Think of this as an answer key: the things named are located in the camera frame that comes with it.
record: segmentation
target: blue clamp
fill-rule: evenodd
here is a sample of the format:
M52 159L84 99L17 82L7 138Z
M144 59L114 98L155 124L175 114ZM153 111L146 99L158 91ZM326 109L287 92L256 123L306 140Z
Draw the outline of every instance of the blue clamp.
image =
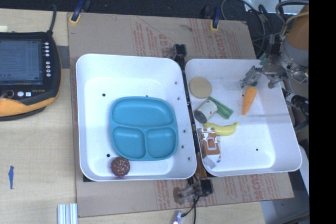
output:
M215 13L214 13L213 19L210 24L210 30L212 32L216 32L219 30L219 17L220 17L220 11L219 11L219 8L216 6Z
M74 25L77 24L80 19L80 13L86 12L89 9L90 3L91 2L87 0L79 0L75 11L71 14L69 18L69 22Z

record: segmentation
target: brown round cookie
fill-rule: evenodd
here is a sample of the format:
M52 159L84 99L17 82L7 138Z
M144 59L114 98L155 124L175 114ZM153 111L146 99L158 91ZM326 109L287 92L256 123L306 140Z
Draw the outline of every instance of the brown round cookie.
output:
M123 157L117 157L111 163L111 170L116 176L125 176L130 171L130 162Z

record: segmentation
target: white tray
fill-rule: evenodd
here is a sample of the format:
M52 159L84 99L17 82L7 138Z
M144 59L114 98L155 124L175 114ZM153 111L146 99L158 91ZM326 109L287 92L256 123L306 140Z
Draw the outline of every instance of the white tray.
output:
M182 72L167 58L87 54L76 63L80 167L94 181L186 179L196 171L196 155ZM146 96L168 102L176 115L176 153L159 161L130 161L123 178L110 170L117 157L109 133L109 113L121 97Z
M212 85L211 96L234 112L225 119L218 113L209 118L217 125L239 122L236 132L222 136L221 161L212 169L214 176L235 176L289 172L300 168L301 153L281 86L269 89L268 79L262 75L256 86L258 92L250 110L241 113L243 94L239 80L252 66L260 67L259 60L193 59L185 67L188 82L195 77L206 78ZM205 99L190 94L193 111ZM202 124L195 120L197 128Z

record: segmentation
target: table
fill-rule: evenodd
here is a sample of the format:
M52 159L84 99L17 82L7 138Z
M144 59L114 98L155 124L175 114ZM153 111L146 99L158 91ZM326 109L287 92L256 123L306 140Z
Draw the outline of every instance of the table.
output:
M51 12L0 9L8 31L46 31ZM68 46L67 13L58 12L54 39ZM57 205L76 203L70 71L62 70L60 95L42 113L0 122L0 222L57 223ZM14 167L10 188L8 172ZM78 223L169 223L175 210L79 218ZM189 214L183 223L192 223ZM197 208L196 223L265 223L260 202Z

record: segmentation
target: blue divided plate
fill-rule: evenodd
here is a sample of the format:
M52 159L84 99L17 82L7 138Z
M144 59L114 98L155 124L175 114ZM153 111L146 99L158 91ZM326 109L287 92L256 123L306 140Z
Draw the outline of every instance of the blue divided plate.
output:
M110 111L110 134L115 151L136 161L158 161L177 149L174 110L153 97L122 97Z

